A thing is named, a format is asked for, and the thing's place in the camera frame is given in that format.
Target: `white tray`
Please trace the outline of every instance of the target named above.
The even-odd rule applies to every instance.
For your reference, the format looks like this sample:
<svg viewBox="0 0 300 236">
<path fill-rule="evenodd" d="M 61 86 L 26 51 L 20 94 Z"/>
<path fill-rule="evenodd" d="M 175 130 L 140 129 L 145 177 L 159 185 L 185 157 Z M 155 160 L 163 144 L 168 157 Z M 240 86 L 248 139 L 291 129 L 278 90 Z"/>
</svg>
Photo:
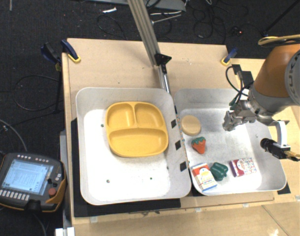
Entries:
<svg viewBox="0 0 300 236">
<path fill-rule="evenodd" d="M 125 158 L 111 152 L 105 128 L 107 108 L 116 102 L 143 101 L 157 106 L 166 122 L 165 152 Z M 83 88 L 76 96 L 79 134 L 80 186 L 92 205 L 173 199 L 191 190 L 185 148 L 173 99 L 159 88 Z"/>
<path fill-rule="evenodd" d="M 189 166 L 207 163 L 210 168 L 218 162 L 228 167 L 227 177 L 218 181 L 214 188 L 201 191 L 196 181 L 192 182 L 198 192 L 207 196 L 280 190 L 286 185 L 281 162 L 260 147 L 263 138 L 271 139 L 268 127 L 258 121 L 239 125 L 230 132 L 222 127 L 225 113 L 229 110 L 228 103 L 235 95 L 233 89 L 181 89 L 175 94 L 179 118 L 193 115 L 201 122 L 198 135 L 183 133 Z M 200 136 L 206 138 L 204 154 L 191 147 L 192 139 Z M 245 157 L 252 157 L 257 172 L 234 177 L 229 161 Z"/>
</svg>

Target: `black floor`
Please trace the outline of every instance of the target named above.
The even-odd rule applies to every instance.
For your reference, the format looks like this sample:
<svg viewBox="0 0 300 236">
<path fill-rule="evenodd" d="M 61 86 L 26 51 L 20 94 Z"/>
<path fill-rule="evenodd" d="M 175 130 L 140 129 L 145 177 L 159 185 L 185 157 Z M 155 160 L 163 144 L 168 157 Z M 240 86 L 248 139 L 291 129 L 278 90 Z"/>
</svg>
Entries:
<svg viewBox="0 0 300 236">
<path fill-rule="evenodd" d="M 264 59 L 271 49 L 258 46 L 263 33 L 300 34 L 300 1 L 273 25 L 296 1 L 212 0 L 208 5 L 205 0 L 190 0 L 185 14 L 156 23 L 154 29 L 161 42 L 224 44 L 228 51 L 238 49 L 237 58 Z M 49 41 L 60 53 L 60 40 L 68 37 L 140 40 L 128 6 L 116 5 L 117 10 L 108 14 L 113 19 L 99 17 L 112 8 L 114 4 L 78 0 L 0 0 L 2 152 L 24 151 L 18 136 L 7 127 L 10 124 L 29 152 L 59 157 L 59 134 L 64 129 L 61 101 L 60 113 L 53 114 L 59 73 L 41 55 L 41 46 Z M 61 210 L 39 219 L 49 236 L 62 227 Z M 42 228 L 31 214 L 5 208 L 0 211 L 0 235 L 42 235 Z"/>
</svg>

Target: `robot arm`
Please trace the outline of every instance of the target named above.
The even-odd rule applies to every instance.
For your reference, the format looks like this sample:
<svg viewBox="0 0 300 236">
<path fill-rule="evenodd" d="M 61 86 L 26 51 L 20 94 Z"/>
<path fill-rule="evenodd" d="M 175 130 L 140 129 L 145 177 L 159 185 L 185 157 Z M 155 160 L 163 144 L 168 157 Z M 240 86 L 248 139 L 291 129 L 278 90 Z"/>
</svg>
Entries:
<svg viewBox="0 0 300 236">
<path fill-rule="evenodd" d="M 295 156 L 300 155 L 290 152 L 290 146 L 287 145 L 285 125 L 288 121 L 276 121 L 273 116 L 289 106 L 300 106 L 300 44 L 274 47 L 256 80 L 244 88 L 249 89 L 247 100 L 238 97 L 232 104 L 224 117 L 224 130 L 232 131 L 238 125 L 256 120 L 266 126 L 275 126 L 278 141 L 263 139 L 261 147 L 279 159 L 298 161 Z"/>
</svg>

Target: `display screen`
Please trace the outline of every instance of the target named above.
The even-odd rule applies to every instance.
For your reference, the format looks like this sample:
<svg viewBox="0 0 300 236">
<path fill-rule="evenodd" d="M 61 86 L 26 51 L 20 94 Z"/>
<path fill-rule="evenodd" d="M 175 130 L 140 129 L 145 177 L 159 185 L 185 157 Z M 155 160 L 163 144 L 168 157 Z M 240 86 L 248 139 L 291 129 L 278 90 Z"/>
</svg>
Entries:
<svg viewBox="0 0 300 236">
<path fill-rule="evenodd" d="M 2 183 L 3 188 L 43 195 L 53 165 L 14 159 Z"/>
</svg>

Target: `green pepper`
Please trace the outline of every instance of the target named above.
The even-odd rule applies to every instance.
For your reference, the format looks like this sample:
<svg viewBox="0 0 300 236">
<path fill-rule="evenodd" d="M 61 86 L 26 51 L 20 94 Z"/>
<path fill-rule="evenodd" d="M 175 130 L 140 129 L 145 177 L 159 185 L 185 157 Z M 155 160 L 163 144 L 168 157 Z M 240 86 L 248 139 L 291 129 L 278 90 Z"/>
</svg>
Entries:
<svg viewBox="0 0 300 236">
<path fill-rule="evenodd" d="M 228 167 L 220 163 L 214 163 L 210 171 L 216 181 L 222 181 L 223 178 L 227 176 L 226 172 L 228 171 Z"/>
</svg>

